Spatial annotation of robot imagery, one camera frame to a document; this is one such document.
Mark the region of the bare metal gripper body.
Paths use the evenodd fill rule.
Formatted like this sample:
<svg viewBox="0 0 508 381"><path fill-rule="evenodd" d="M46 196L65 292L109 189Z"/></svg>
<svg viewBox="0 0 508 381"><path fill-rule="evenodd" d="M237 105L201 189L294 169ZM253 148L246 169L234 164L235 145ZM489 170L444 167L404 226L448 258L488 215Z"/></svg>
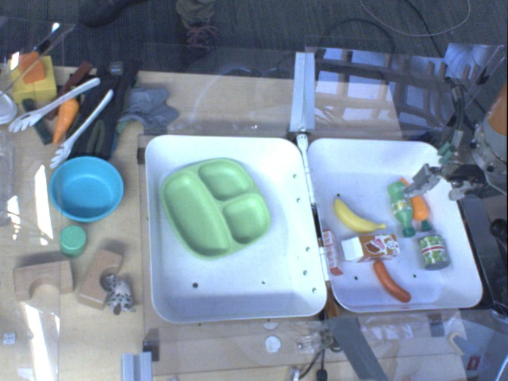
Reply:
<svg viewBox="0 0 508 381"><path fill-rule="evenodd" d="M441 176L449 183L481 183L475 195L507 195L507 166L503 159L490 153L448 152L440 157Z"/></svg>

